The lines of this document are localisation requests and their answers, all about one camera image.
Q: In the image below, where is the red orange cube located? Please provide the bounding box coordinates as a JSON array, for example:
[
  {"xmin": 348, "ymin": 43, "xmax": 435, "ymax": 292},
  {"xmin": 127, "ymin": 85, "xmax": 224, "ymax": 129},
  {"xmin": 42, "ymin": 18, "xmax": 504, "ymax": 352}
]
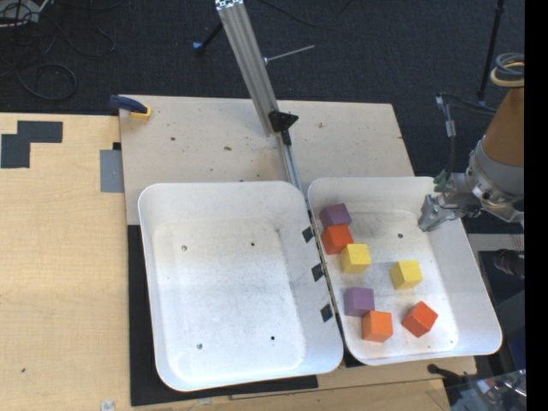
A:
[
  {"xmin": 400, "ymin": 300, "xmax": 439, "ymax": 339},
  {"xmin": 320, "ymin": 223, "xmax": 355, "ymax": 256}
]

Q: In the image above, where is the yellow cube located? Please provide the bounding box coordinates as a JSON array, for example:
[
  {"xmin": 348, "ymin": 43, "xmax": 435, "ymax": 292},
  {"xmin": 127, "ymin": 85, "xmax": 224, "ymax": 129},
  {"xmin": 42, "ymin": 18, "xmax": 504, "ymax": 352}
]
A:
[
  {"xmin": 339, "ymin": 242, "xmax": 372, "ymax": 274},
  {"xmin": 389, "ymin": 259, "xmax": 425, "ymax": 291}
]

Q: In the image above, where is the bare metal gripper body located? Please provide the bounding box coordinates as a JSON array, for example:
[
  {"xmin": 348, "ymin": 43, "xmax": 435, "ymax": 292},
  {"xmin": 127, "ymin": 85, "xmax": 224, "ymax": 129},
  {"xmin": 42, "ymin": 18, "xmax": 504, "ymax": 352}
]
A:
[{"xmin": 437, "ymin": 164, "xmax": 525, "ymax": 224}]

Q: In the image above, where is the pale wood board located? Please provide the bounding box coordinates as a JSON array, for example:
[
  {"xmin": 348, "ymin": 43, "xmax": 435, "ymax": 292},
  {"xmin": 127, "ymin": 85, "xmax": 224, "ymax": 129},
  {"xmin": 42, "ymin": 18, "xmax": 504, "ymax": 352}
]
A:
[{"xmin": 118, "ymin": 94, "xmax": 479, "ymax": 402}]

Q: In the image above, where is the white plastic tray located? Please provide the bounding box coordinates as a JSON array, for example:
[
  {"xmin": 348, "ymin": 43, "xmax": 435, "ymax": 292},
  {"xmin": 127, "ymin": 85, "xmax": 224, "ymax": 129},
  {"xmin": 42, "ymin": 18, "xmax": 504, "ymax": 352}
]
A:
[
  {"xmin": 137, "ymin": 180, "xmax": 345, "ymax": 393},
  {"xmin": 307, "ymin": 176, "xmax": 503, "ymax": 366}
]

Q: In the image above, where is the black cylinder on white bracket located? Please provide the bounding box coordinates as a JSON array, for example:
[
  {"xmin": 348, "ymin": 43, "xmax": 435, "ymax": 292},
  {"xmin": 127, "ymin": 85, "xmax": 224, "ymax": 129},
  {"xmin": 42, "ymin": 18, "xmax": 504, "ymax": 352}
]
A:
[{"xmin": 491, "ymin": 234, "xmax": 526, "ymax": 280}]

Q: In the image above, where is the purple cube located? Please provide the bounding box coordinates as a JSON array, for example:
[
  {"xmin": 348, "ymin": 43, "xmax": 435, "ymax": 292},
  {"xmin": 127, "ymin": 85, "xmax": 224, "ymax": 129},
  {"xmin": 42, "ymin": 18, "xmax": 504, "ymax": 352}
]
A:
[
  {"xmin": 342, "ymin": 285, "xmax": 376, "ymax": 319},
  {"xmin": 319, "ymin": 202, "xmax": 354, "ymax": 229}
]

